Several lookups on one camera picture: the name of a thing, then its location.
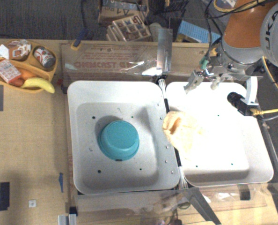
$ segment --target dark floor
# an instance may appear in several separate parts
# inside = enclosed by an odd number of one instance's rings
[[[205,27],[204,9],[205,5],[200,0],[189,0],[183,18]],[[180,16],[180,13],[171,15],[173,18]],[[97,0],[86,0],[84,19],[88,29],[93,32],[92,39],[105,40],[106,28],[98,25],[97,17]],[[160,22],[164,27],[169,26],[167,20],[153,13],[149,14],[148,20],[149,23]],[[218,25],[224,30],[222,22],[218,21]],[[0,0],[0,38],[73,40],[82,28],[80,0]],[[278,95],[266,76],[259,82],[258,99],[263,109],[278,107]],[[268,125],[278,155],[278,119],[268,122]],[[278,182],[276,168],[272,181]],[[278,191],[273,190],[273,193],[278,209]]]

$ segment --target table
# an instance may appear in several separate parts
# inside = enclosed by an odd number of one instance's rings
[[[7,39],[0,39],[0,44],[6,41]],[[34,41],[51,48],[59,57],[61,44],[69,42]],[[198,52],[182,53],[182,49],[187,47],[194,47]],[[188,64],[190,61],[186,68],[190,73],[196,68],[195,64],[198,65],[206,48],[207,45],[204,44],[174,44],[173,59],[182,60],[180,64]],[[3,88],[3,111],[0,111],[0,182],[10,182],[10,206],[7,211],[0,211],[0,224],[55,225],[58,215],[68,213],[72,200],[69,189],[66,94],[62,92],[61,86],[57,85],[60,78],[61,66],[58,66],[52,81],[55,94],[28,94]],[[59,185],[60,173],[64,178],[63,192]],[[267,206],[217,211],[217,217],[222,224],[278,225],[278,214],[266,185],[263,185],[263,191]],[[36,200],[36,207],[29,208],[29,200]],[[199,214],[184,215],[180,219],[183,220],[183,224],[204,221]],[[78,218],[78,224],[88,222],[86,217]]]

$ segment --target canned food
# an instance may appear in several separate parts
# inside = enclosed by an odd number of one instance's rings
[[[50,68],[56,61],[56,58],[44,47],[35,49],[34,56],[45,68]]]

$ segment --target teal bowl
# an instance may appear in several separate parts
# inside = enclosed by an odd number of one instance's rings
[[[98,137],[98,145],[108,158],[125,161],[137,153],[139,135],[131,123],[117,120],[102,129]]]

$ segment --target sink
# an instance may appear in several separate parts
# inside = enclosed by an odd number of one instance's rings
[[[151,82],[76,81],[67,91],[73,150],[73,180],[83,194],[174,188],[179,181],[174,148],[162,123],[166,116],[160,88]],[[125,161],[108,158],[98,136],[123,120],[139,134],[139,148]]]
[[[216,90],[202,82],[188,94],[186,82],[166,88],[171,111],[183,111],[197,119],[205,142],[192,146],[190,157],[180,160],[187,180],[196,187],[264,183],[273,177],[273,167],[256,118],[241,115],[227,100],[230,92],[246,96],[246,89],[223,82]]]

